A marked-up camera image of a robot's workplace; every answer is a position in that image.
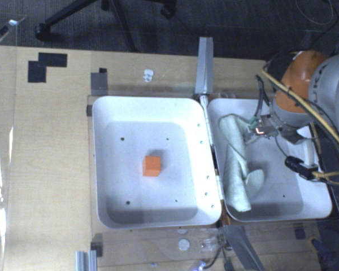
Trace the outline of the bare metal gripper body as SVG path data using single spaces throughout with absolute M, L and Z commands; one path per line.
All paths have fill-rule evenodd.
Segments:
M 270 114 L 261 115 L 259 117 L 253 116 L 247 126 L 245 132 L 245 144 L 254 143 L 260 138 L 272 138 L 279 135 L 277 125 L 273 121 Z

